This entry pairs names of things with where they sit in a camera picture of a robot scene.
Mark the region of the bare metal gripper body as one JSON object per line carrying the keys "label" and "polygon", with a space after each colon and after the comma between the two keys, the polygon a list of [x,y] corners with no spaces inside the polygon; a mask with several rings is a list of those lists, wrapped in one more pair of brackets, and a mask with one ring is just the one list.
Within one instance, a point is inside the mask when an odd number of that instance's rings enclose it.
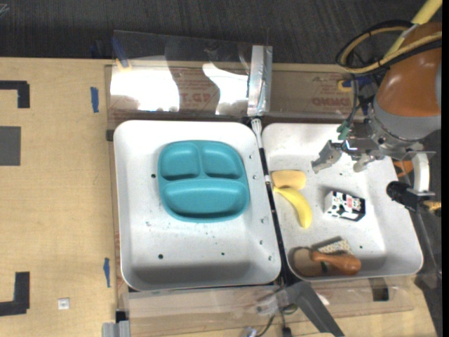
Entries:
{"label": "bare metal gripper body", "polygon": [[341,147],[353,159],[366,155],[374,159],[391,157],[401,160],[408,153],[418,151],[418,142],[391,134],[376,119],[365,119],[363,123],[351,124]]}

